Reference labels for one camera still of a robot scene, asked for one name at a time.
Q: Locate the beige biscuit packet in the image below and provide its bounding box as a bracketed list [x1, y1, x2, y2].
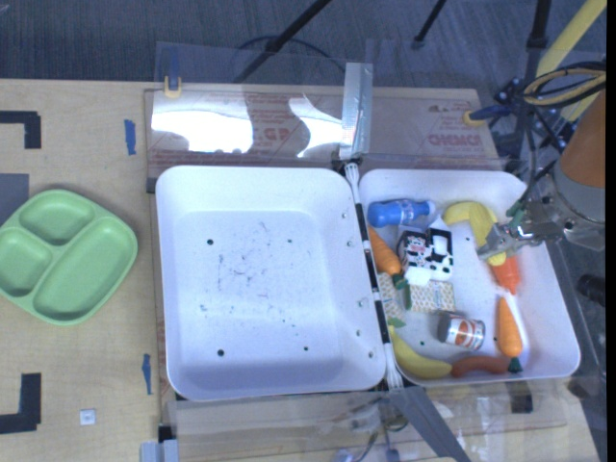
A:
[410, 280, 457, 314]
[376, 271, 410, 322]

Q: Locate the orange bottle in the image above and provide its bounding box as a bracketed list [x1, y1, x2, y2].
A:
[487, 254, 522, 296]

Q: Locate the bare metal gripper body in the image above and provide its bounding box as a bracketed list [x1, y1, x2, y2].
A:
[502, 193, 572, 249]

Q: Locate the black cylinder on white bracket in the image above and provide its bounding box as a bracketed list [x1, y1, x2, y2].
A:
[576, 272, 607, 308]

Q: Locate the brown cardboard board red print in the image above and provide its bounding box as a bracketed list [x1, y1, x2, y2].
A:
[143, 87, 570, 435]

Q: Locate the orange carrot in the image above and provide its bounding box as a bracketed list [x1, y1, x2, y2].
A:
[367, 225, 413, 310]
[495, 295, 525, 374]

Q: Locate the orange and white can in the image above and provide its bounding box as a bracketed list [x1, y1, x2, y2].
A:
[436, 311, 487, 352]

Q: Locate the black and white cow carton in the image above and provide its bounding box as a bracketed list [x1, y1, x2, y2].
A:
[396, 216, 455, 289]

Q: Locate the brown sausage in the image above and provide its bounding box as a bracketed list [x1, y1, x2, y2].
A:
[449, 354, 512, 379]

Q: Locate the green divided plate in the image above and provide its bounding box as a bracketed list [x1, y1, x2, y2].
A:
[0, 189, 140, 327]

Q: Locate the thin black and white rod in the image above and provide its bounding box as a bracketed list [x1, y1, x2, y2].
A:
[343, 161, 404, 390]

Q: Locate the blue plastic bottle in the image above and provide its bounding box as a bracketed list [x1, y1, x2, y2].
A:
[366, 198, 437, 229]

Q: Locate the yellow banana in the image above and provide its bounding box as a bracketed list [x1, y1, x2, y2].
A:
[388, 324, 454, 381]
[442, 200, 508, 267]

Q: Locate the white plastic tray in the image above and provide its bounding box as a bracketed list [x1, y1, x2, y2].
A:
[154, 164, 389, 402]
[357, 167, 582, 389]

